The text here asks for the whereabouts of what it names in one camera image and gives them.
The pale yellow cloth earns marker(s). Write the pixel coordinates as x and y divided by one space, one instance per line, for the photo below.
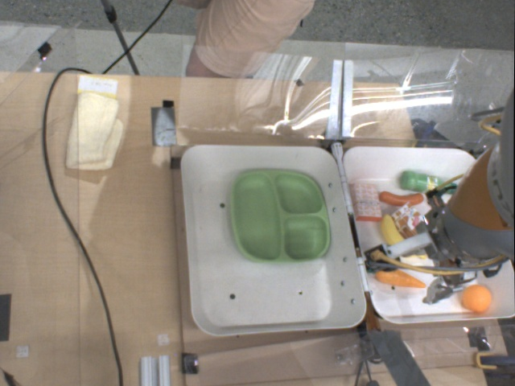
94 135

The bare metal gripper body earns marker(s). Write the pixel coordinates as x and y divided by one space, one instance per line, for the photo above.
446 255

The green divided plate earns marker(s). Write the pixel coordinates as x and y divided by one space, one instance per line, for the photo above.
253 215

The red and white packet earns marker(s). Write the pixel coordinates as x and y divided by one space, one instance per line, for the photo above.
406 217

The orange carrot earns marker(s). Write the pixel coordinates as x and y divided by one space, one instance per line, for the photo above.
396 278

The person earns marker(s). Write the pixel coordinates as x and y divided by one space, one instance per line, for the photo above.
249 18

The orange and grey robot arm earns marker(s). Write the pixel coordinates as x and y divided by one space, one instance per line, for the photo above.
479 199

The red sausage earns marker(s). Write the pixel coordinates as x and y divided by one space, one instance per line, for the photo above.
398 198

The pale yellow flat piece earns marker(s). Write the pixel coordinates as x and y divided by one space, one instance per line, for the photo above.
414 260

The green bottle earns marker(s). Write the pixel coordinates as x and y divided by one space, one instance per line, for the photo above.
416 180

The orange and white carton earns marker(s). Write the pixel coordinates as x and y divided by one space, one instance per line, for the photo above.
365 201

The yellow banana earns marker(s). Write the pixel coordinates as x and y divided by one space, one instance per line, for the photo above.
389 231

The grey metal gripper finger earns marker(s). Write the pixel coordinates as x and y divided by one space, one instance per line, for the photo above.
436 292
462 282

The white plastic tray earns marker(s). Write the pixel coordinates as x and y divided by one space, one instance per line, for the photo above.
374 163
209 255

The thin black and white rod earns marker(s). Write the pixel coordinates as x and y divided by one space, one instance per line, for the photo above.
347 191

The orange ball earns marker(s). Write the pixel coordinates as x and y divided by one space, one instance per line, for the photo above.
476 298

